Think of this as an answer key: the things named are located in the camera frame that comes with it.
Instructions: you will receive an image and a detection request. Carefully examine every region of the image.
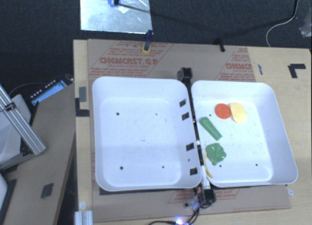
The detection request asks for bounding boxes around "white plastic tray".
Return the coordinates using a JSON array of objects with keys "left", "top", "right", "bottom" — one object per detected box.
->
[
  {"left": 191, "top": 80, "right": 299, "bottom": 188},
  {"left": 92, "top": 76, "right": 203, "bottom": 192}
]

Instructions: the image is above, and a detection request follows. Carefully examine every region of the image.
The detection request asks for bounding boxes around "thin black and white rod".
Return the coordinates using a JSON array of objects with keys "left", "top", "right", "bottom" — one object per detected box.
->
[{"left": 184, "top": 78, "right": 210, "bottom": 188}]

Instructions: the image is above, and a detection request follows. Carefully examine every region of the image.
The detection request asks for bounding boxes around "green cucumber stick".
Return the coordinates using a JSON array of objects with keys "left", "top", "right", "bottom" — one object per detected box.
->
[{"left": 199, "top": 116, "right": 223, "bottom": 141}]

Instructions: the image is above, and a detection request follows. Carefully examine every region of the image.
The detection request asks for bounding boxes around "brown cardboard board red print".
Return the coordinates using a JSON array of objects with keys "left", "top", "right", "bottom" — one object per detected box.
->
[{"left": 86, "top": 38, "right": 293, "bottom": 223}]

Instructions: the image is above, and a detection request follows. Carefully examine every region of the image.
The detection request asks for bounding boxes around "orange round slice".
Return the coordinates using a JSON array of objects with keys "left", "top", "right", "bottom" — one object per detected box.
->
[{"left": 214, "top": 103, "right": 232, "bottom": 119}]

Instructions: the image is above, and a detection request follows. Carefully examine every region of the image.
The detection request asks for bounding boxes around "green lettuce leaf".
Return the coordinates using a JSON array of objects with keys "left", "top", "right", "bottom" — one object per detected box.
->
[{"left": 205, "top": 142, "right": 227, "bottom": 167}]

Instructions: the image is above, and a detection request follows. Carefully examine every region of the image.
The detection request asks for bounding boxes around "yellow oval slice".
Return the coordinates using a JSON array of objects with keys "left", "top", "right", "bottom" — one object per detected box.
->
[{"left": 228, "top": 102, "right": 248, "bottom": 124}]

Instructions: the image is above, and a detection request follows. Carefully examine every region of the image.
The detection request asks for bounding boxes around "thin yellow strip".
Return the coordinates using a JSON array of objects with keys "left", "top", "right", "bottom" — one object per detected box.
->
[{"left": 203, "top": 151, "right": 213, "bottom": 179}]

